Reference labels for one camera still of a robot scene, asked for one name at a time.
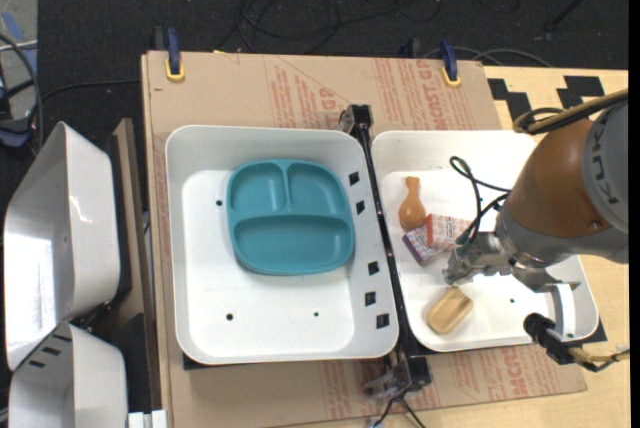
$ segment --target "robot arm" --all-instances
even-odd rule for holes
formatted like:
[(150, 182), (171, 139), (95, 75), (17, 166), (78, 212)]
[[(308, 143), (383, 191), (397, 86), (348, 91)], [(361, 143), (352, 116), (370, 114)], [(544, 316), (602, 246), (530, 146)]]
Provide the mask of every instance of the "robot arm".
[[(585, 118), (603, 105), (595, 122)], [(572, 255), (628, 262), (628, 113), (624, 91), (529, 125), (530, 133), (549, 133), (500, 208), (495, 230), (462, 238), (445, 281), (513, 274), (544, 291), (559, 282), (546, 268)]]

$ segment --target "teal plate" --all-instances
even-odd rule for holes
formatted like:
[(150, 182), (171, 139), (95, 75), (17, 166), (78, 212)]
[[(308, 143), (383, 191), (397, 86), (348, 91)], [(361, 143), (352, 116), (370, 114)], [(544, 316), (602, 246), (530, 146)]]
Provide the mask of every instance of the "teal plate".
[(344, 188), (318, 163), (245, 163), (229, 180), (227, 217), (237, 259), (258, 273), (327, 272), (345, 264), (355, 250)]

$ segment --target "cardboard sheet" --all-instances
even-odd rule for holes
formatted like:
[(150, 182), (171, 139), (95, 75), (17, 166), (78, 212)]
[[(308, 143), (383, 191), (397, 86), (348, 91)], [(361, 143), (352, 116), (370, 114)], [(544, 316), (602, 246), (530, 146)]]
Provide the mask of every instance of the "cardboard sheet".
[[(376, 133), (508, 129), (507, 101), (492, 99), (485, 71), (475, 62), (459, 63), (462, 85), (452, 89), (438, 60), (183, 53), (185, 81), (171, 83), (165, 58), (149, 52), (142, 72), (160, 376), (170, 425), (262, 428), (376, 417), (384, 405), (365, 397), (362, 386), (380, 376), (378, 361), (185, 370), (174, 324), (166, 139), (188, 124), (333, 129), (349, 104), (372, 106)], [(438, 354), (428, 362), (433, 384), (407, 398), (417, 410), (586, 390), (580, 368), (558, 366), (530, 345)], [(354, 423), (340, 426), (360, 427), (363, 420)]]

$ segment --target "black floor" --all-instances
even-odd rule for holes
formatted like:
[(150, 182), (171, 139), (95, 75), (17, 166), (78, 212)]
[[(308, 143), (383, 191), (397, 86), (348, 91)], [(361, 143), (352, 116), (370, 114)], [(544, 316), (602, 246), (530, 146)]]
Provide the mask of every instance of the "black floor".
[[(45, 134), (62, 120), (102, 145), (129, 117), (143, 163), (136, 81), (140, 56), (159, 25), (175, 27), (187, 51), (393, 57), (411, 38), (419, 39), (423, 55), (446, 38), (460, 59), (476, 54), (463, 48), (502, 50), (481, 57), (486, 64), (628, 69), (629, 0), (582, 0), (553, 32), (545, 30), (572, 1), (39, 0)], [(120, 80), (131, 82), (51, 96), (68, 85)], [(0, 148), (2, 213), (32, 159), (28, 150)]]

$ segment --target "orange bottle-shaped object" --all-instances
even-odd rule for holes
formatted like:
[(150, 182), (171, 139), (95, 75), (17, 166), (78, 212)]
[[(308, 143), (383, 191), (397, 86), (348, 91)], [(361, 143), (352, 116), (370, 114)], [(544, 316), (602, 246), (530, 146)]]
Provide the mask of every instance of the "orange bottle-shaped object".
[(427, 213), (418, 196), (420, 190), (420, 178), (409, 176), (406, 179), (407, 198), (404, 199), (398, 210), (400, 225), (405, 231), (422, 227), (426, 223)]

